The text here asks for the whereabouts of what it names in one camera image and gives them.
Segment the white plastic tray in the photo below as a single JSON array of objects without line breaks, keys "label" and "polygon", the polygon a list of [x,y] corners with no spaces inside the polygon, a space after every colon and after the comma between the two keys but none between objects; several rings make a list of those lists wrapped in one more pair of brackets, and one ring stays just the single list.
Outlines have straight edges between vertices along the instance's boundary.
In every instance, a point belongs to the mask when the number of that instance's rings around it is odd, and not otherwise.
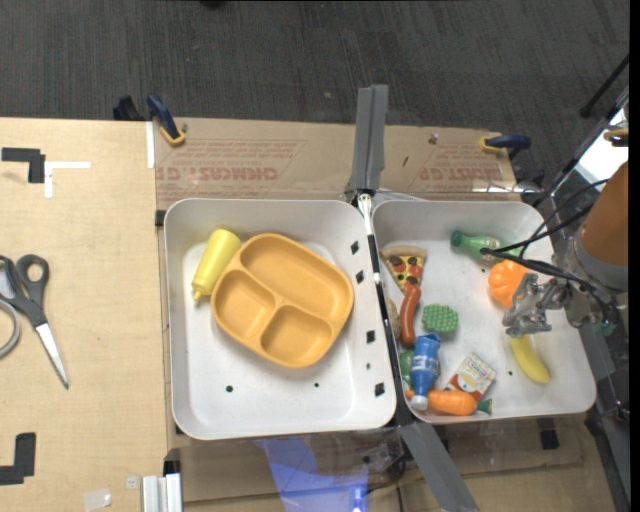
[{"label": "white plastic tray", "polygon": [[[196,307],[191,279],[216,228],[243,242],[279,233],[349,277],[353,311],[319,362],[302,369],[276,365],[226,335],[207,300]],[[367,234],[355,208],[340,201],[185,199],[167,211],[165,246],[172,407],[187,435],[217,440],[369,429],[389,422],[397,405],[389,351]]]},{"label": "white plastic tray", "polygon": [[[373,213],[379,248],[409,244],[424,247],[427,261],[422,297],[416,311],[416,335],[426,334],[420,321],[426,304],[446,304],[458,313],[458,329],[440,348],[441,375],[435,383],[442,389],[464,358],[475,352],[497,371],[486,398],[493,399],[491,416],[443,416],[413,410],[416,417],[434,424],[491,419],[562,415],[583,412],[596,399],[596,386],[578,331],[569,325],[564,311],[549,311],[552,330],[534,335],[535,349],[551,374],[547,384],[533,382],[520,370],[502,326],[504,310],[488,293],[489,266],[454,252],[450,234],[459,229],[471,234],[490,234],[507,243],[528,238],[543,221],[532,207],[517,202],[387,201]],[[533,243],[525,256],[551,262],[548,238]],[[381,265],[385,293],[400,310],[402,293]],[[547,281],[539,276],[540,283]]]}]

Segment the hot dog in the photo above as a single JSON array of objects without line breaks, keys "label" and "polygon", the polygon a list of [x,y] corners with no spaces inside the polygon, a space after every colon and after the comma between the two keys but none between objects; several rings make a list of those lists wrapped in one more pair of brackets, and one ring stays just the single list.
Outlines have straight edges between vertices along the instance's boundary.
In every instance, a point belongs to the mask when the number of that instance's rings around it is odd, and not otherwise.
[{"label": "hot dog", "polygon": [[416,339],[413,330],[413,317],[421,295],[422,292],[417,286],[407,286],[407,292],[400,306],[400,343],[406,348],[413,347],[413,342]]}]

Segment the scissor blade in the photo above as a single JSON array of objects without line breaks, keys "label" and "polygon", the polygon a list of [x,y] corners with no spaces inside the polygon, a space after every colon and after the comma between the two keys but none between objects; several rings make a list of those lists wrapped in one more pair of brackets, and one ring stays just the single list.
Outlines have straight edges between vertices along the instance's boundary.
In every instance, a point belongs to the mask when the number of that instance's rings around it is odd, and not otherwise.
[{"label": "scissor blade", "polygon": [[53,364],[53,367],[58,373],[58,377],[60,377],[62,384],[64,384],[65,388],[69,388],[67,372],[64,371],[64,366],[62,366],[62,358],[60,357],[60,352],[58,352],[56,342],[53,339],[53,333],[51,332],[49,324],[39,325],[38,327],[36,327],[36,331],[40,335],[42,344],[44,345],[44,348],[47,351],[47,355],[51,360],[51,364]]}]

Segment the blue bottle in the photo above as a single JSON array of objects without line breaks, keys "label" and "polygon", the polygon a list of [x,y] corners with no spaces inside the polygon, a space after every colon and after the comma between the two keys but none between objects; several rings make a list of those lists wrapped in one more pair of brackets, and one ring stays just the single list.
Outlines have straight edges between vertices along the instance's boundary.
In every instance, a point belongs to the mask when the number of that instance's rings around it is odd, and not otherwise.
[{"label": "blue bottle", "polygon": [[411,383],[415,394],[411,397],[411,406],[418,411],[427,408],[427,391],[438,378],[438,350],[440,337],[434,332],[418,336],[413,346],[411,360]]}]

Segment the yellow bottle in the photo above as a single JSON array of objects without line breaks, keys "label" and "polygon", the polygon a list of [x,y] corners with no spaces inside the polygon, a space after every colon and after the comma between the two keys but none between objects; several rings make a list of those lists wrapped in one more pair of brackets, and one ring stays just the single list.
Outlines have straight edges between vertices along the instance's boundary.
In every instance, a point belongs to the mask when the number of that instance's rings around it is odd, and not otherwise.
[{"label": "yellow bottle", "polygon": [[216,229],[207,242],[193,280],[193,299],[198,302],[203,295],[211,295],[216,281],[242,242],[231,231]]}]

